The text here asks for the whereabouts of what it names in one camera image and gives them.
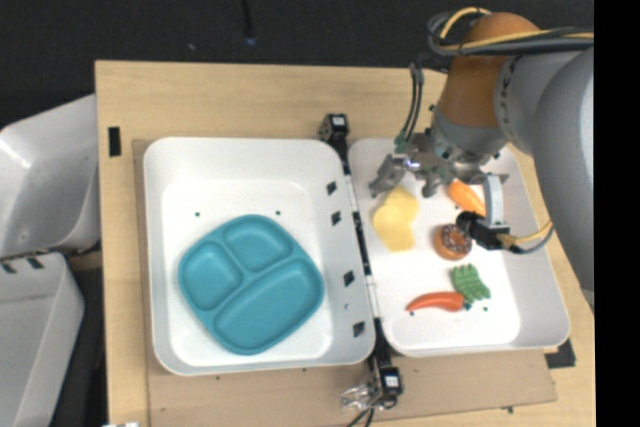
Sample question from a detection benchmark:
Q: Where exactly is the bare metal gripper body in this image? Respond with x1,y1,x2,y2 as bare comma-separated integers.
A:
399,129,495,186

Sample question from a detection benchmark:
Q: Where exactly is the orange carrot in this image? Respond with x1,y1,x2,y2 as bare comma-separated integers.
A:
448,179,488,218

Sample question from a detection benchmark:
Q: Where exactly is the pale yellow toy bread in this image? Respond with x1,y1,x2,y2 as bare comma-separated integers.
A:
372,186,421,253

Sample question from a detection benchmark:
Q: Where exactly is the brown frosted doughnut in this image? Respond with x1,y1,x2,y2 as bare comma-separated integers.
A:
432,223,474,262

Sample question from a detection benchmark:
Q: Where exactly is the thin black and white rod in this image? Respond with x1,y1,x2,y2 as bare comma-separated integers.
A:
331,134,390,367

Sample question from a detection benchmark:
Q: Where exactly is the green toy lettuce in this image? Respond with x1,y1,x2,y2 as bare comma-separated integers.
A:
450,263,492,303

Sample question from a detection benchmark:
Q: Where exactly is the orange toy chili pepper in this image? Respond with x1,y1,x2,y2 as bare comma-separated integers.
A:
405,291,472,314

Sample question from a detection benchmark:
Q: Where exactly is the white plastic tray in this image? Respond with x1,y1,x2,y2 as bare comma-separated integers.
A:
143,136,377,377
347,137,572,359

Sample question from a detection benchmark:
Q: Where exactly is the blue divided plate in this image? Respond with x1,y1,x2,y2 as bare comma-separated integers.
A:
177,213,326,357

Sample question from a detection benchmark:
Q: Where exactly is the black cylinder on white bracket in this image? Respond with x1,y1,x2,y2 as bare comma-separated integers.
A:
455,173,512,251

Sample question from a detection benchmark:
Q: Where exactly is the black block with thin wires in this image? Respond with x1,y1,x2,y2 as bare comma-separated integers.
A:
370,364,404,405
318,113,351,142

